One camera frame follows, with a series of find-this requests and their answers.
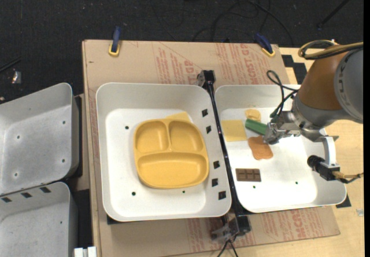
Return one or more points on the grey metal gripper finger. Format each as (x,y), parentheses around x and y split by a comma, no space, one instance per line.
(274,140)
(267,132)

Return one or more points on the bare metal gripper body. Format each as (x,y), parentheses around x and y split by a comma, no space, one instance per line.
(284,125)

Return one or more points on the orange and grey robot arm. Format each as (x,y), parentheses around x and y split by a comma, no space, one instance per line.
(321,88)

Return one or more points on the green cylinder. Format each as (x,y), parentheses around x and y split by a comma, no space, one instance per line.
(255,126)

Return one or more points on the orange-brown bread slice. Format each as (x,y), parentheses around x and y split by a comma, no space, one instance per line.
(261,150)

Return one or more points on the tan biscuit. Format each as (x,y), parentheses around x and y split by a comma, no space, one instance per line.
(252,114)

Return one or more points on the yellow cheese slice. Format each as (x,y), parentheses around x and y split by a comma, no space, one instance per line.
(233,130)

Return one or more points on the white plastic tray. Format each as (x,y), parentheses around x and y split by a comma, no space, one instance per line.
(289,180)
(34,224)
(34,137)
(118,163)

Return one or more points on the brown chocolate bar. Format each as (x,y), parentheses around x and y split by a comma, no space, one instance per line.
(248,175)

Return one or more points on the thin black and white rod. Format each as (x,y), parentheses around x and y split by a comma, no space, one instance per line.
(225,146)

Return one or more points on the yellow divided plate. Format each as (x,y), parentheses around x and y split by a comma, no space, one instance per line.
(170,160)

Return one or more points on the brown cardboard board red print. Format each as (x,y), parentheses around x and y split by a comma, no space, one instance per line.
(138,59)

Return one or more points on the black cylinder on white bracket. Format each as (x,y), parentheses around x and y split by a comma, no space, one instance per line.
(325,167)

